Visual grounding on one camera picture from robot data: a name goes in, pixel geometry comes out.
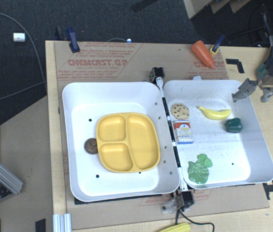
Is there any yellow corn cob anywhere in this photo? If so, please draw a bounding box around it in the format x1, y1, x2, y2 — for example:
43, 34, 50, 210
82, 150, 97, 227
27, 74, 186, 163
158, 222, 191, 232

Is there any white plastic tray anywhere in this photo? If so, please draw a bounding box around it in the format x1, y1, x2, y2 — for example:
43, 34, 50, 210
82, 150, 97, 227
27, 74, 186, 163
162, 79, 273, 190
61, 81, 181, 202

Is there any orange carrot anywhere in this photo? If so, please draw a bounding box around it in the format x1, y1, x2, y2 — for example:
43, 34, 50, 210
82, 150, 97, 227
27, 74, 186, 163
191, 40, 215, 69

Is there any brown cardboard board red print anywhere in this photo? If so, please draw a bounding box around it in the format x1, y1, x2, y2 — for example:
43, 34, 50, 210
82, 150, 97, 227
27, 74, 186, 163
54, 41, 271, 231

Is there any black block with thin wires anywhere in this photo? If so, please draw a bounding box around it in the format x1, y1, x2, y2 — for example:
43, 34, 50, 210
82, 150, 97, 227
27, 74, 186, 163
162, 189, 196, 214
148, 67, 165, 83

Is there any brown doughnut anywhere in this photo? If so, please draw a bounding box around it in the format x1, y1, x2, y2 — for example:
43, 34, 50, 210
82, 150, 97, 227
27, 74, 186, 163
84, 138, 100, 155

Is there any tan chocolate chip biscuit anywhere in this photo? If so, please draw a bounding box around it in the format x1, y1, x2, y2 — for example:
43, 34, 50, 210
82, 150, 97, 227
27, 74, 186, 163
170, 103, 190, 120

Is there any thin black and white rod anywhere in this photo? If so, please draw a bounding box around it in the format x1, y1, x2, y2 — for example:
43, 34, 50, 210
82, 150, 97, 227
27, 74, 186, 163
155, 77, 187, 191

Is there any yellow divided plate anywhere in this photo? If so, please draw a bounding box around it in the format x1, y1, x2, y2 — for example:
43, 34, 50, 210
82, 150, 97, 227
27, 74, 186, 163
95, 112, 161, 174

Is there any green lettuce leaf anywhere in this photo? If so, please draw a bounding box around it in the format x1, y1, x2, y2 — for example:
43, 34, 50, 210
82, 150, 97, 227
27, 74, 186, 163
187, 153, 213, 185

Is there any small white and red carton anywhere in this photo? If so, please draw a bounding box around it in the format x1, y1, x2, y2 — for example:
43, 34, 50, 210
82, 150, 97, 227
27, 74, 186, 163
172, 119, 194, 145

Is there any yellow banana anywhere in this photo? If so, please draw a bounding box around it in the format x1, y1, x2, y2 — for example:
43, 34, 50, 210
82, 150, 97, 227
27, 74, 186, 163
198, 105, 232, 120

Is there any dark green bell pepper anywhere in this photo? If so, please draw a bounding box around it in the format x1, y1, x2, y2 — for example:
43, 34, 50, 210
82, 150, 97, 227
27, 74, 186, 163
224, 117, 243, 133

